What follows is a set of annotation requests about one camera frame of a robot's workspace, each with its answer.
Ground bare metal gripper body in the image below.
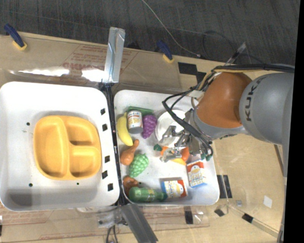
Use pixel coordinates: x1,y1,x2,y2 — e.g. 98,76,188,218
174,129,211,159

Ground orange carrot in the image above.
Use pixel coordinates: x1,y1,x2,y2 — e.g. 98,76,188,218
152,144,191,163

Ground yellow wedge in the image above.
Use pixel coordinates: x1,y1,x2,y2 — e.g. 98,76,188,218
170,156,188,166

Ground white bowl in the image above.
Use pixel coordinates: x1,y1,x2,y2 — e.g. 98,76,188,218
154,108,194,148

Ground purple grapes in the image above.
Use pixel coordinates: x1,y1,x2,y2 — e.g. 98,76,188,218
140,113,158,140

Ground white plastic tray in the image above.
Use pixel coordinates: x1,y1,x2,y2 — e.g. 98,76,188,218
106,88,227,211
0,80,128,219

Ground white and red carton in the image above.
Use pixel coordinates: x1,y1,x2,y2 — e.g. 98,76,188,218
184,158,209,189

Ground green grapes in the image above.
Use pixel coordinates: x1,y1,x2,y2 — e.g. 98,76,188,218
127,152,150,179

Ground white blue and orange carton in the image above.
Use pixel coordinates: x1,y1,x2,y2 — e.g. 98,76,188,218
159,178,190,201

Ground flat green packet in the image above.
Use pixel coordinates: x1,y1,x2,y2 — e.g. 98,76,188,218
127,106,154,117

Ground small white and orange can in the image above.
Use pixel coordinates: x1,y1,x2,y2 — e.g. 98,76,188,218
125,109,145,135

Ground orange chicken drumstick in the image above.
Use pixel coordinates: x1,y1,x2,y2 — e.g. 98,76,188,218
119,138,140,167

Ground yellow banana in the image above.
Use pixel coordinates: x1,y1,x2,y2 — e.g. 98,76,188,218
114,111,136,147

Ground green plastic bottle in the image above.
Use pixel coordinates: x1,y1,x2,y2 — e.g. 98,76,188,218
128,185,169,205

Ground brown toy bread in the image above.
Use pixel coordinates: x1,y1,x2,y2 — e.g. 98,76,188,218
122,175,140,197

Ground orange divided plate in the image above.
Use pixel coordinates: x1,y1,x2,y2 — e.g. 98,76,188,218
30,113,106,183

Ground brown cardboard board red print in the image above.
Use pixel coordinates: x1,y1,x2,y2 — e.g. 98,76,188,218
0,30,227,243

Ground black block with thin wires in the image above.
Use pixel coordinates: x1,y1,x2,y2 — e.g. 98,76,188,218
99,81,114,91

